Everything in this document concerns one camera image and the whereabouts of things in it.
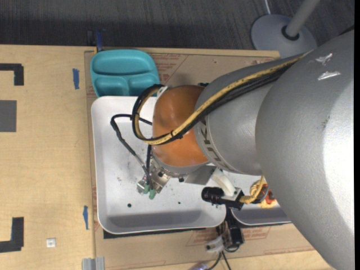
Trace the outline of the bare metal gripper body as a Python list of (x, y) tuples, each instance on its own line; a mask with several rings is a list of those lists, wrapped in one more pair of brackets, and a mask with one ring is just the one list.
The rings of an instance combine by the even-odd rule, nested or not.
[(185, 180), (185, 174), (173, 173), (163, 168), (158, 162), (153, 160), (150, 163), (148, 174), (137, 182), (137, 192), (141, 195), (159, 194), (171, 178), (176, 178), (180, 182)]

